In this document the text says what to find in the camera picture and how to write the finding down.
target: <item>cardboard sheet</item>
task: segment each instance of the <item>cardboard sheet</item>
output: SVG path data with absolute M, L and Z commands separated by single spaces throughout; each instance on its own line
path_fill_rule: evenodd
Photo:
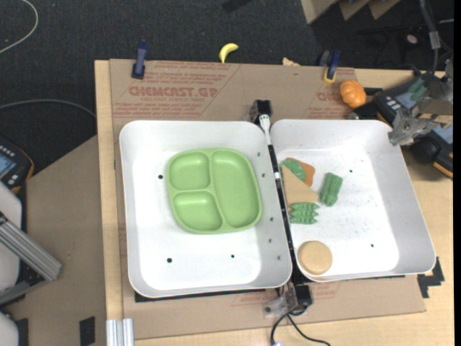
M 135 301 L 127 275 L 120 130 L 138 119 L 244 120 L 256 99 L 271 100 L 272 122 L 344 119 L 352 109 L 342 102 L 339 84 L 356 79 L 354 69 L 339 68 L 335 84 L 327 85 L 321 67 L 148 61 L 141 81 L 130 76 L 133 63 L 110 61 L 124 316 L 133 318 L 137 339 L 270 327 L 274 319 L 264 318 L 263 305 L 276 297 L 274 290 Z M 313 283 L 310 289 L 314 305 L 300 323 L 425 310 L 415 276 Z

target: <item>white cable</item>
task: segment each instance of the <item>white cable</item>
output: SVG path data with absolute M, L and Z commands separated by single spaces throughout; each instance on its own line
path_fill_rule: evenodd
M 34 31 L 37 29 L 37 26 L 38 26 L 38 11 L 37 11 L 37 8 L 35 8 L 35 6 L 28 0 L 17 0 L 17 1 L 22 1 L 22 2 L 26 3 L 27 5 L 29 5 L 32 8 L 32 10 L 34 11 L 34 14 L 35 14 L 35 24 L 34 24 L 34 27 L 30 30 L 30 32 L 27 33 L 27 35 L 25 35 L 22 39 L 16 41 L 15 43 L 12 43 L 10 46 L 6 46 L 5 48 L 1 49 L 0 54 L 4 53 L 5 51 L 13 48 L 16 45 L 19 45 L 23 41 L 25 41 L 27 38 L 29 38 L 29 36 L 32 33 L 34 33 Z

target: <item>orange toy food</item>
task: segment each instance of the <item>orange toy food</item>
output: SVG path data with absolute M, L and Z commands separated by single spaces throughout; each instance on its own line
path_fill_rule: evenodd
M 353 79 L 341 82 L 339 91 L 343 101 L 353 108 L 363 105 L 367 100 L 367 94 L 365 94 L 363 86 Z

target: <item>white tray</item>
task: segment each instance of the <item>white tray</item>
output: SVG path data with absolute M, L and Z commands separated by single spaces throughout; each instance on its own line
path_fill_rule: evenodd
M 315 167 L 312 189 L 324 176 L 343 178 L 334 206 L 321 203 L 317 223 L 291 223 L 295 250 L 322 241 L 333 255 L 323 282 L 428 272 L 435 264 L 429 233 L 399 146 L 378 120 L 281 120 L 271 129 L 279 163 L 287 157 Z
M 197 148 L 231 148 L 249 158 L 262 215 L 244 231 L 192 234 L 171 211 L 168 160 Z M 275 288 L 292 272 L 290 251 L 264 134 L 248 122 L 137 120 L 120 134 L 128 275 L 151 298 Z

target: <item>tan toy piece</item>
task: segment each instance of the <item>tan toy piece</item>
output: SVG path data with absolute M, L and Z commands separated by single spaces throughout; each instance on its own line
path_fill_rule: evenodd
M 307 164 L 307 163 L 303 163 L 302 161 L 297 160 L 295 158 L 287 158 L 287 160 L 295 160 L 300 164 L 300 166 L 303 168 L 303 170 L 305 172 L 304 183 L 307 186 L 311 187 L 313 182 L 314 182 L 315 168 L 312 165 Z
M 318 200 L 318 195 L 285 165 L 282 165 L 282 181 L 288 206 L 294 203 L 314 203 Z
M 310 274 L 321 275 L 330 269 L 333 255 L 323 242 L 307 241 L 297 251 L 297 260 Z

